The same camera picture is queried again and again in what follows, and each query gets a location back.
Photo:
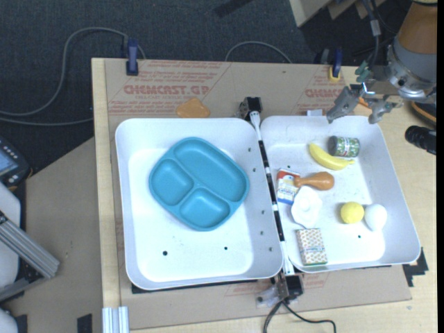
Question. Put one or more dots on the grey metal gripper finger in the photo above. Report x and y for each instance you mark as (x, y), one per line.
(344, 103)
(381, 109)

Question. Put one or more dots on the yellow ball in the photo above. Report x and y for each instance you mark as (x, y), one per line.
(351, 212)

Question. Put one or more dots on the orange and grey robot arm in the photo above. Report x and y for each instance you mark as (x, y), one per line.
(418, 23)

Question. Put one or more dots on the brown toy chicken drumstick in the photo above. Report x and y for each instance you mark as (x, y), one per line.
(319, 181)

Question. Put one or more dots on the yellow banana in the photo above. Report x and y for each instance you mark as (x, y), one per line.
(326, 160)

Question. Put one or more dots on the green small can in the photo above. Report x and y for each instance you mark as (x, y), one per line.
(345, 146)

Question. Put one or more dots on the thin black and white rod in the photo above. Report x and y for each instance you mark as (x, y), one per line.
(267, 172)

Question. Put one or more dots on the orange toy biscuit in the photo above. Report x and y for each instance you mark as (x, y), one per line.
(193, 109)

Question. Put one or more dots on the orange patterned white carton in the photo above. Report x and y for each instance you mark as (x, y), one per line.
(311, 246)

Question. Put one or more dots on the red and white carton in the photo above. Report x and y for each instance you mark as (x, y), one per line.
(286, 186)

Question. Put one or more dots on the brown cardboard board red print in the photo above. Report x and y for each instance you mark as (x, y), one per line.
(222, 82)

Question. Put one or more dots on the white toy fried egg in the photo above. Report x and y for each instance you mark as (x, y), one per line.
(306, 206)

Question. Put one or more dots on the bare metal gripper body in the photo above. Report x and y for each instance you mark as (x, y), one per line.
(406, 83)

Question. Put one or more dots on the blue divided plate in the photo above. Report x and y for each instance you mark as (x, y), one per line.
(208, 172)

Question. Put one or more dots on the white plastic tray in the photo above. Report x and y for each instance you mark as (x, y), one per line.
(374, 172)
(194, 255)

